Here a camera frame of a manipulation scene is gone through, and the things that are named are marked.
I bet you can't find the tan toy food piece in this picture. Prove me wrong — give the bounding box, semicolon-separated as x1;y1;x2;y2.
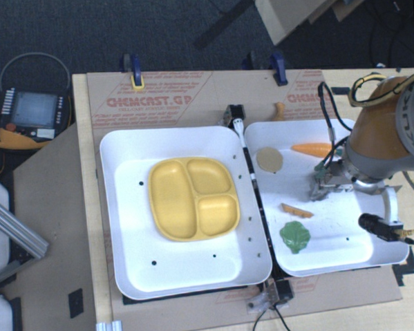
269;101;288;122

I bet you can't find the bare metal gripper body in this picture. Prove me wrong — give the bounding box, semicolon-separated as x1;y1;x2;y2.
312;158;386;198

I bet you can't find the brown cardboard board, red print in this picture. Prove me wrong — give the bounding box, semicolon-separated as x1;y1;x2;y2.
86;56;405;331

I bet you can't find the orange carrot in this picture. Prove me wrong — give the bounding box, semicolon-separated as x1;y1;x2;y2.
290;141;334;160

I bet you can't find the thin black and white rod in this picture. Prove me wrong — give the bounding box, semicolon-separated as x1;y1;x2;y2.
232;117;280;282

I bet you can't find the black cylinder on white bracket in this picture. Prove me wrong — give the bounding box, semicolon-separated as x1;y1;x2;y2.
355;185;406;244

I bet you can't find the yellow divided plate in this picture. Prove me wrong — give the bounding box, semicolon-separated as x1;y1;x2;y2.
146;154;243;245

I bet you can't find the green broccoli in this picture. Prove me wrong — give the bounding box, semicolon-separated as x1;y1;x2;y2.
279;220;312;256

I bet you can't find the white plastic tray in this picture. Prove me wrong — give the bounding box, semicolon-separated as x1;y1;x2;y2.
98;122;274;303
243;113;412;281

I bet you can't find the beige round biscuit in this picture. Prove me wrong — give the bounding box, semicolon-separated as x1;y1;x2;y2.
254;146;285;175

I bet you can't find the black block with thin wires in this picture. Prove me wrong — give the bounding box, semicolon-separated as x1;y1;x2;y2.
223;104;247;127
263;277;295;307

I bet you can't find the orange pizza slice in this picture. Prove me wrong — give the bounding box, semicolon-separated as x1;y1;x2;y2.
280;201;315;221

